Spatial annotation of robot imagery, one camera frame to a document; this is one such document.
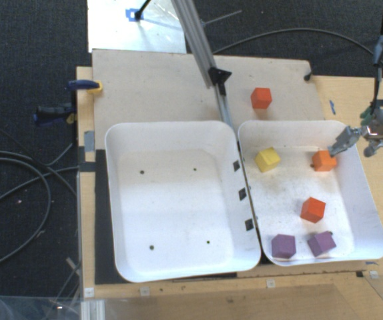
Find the pale wooden board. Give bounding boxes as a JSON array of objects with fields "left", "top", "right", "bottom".
[{"left": 91, "top": 47, "right": 326, "bottom": 150}]

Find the purple cube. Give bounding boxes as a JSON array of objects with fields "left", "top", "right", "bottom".
[
  {"left": 306, "top": 231, "right": 338, "bottom": 258},
  {"left": 270, "top": 233, "right": 297, "bottom": 259}
]

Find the orange cube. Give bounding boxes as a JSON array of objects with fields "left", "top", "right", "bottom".
[
  {"left": 300, "top": 197, "right": 327, "bottom": 224},
  {"left": 250, "top": 87, "right": 273, "bottom": 110},
  {"left": 311, "top": 149, "right": 338, "bottom": 173}
]

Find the yellow cube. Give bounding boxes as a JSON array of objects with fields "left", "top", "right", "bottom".
[{"left": 254, "top": 146, "right": 282, "bottom": 173}]

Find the white plastic tray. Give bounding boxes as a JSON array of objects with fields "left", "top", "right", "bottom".
[
  {"left": 237, "top": 119, "right": 383, "bottom": 267},
  {"left": 104, "top": 120, "right": 262, "bottom": 283}
]

